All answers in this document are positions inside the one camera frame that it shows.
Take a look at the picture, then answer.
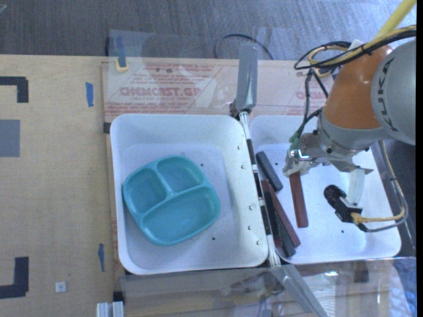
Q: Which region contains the black cylinder on white bracket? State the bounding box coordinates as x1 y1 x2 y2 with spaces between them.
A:
323 166 366 224

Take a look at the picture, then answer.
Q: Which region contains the thin black and white rod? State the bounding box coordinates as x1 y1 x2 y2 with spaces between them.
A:
238 111 281 267

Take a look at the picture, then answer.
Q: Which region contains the teal divided plate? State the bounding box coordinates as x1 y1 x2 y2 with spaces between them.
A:
122 155 221 246

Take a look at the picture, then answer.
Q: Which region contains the reddish brown bar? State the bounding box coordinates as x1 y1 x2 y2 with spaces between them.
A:
289 171 309 229

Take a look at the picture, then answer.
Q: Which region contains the long dark grey bar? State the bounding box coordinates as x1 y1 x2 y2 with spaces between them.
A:
264 190 297 258

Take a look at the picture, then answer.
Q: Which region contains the white plastic tray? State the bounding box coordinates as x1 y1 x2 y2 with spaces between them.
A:
249 115 403 265
109 113 269 275

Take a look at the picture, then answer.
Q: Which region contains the brown cardboard board red print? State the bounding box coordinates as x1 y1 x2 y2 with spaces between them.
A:
100 57 407 306

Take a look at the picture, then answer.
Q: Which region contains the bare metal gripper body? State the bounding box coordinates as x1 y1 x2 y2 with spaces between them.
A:
289 131 368 167

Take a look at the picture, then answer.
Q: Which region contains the short black bar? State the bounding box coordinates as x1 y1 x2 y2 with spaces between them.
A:
255 151 284 192

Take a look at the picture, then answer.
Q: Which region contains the long brown bar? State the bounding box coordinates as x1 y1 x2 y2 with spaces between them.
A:
260 178 302 248

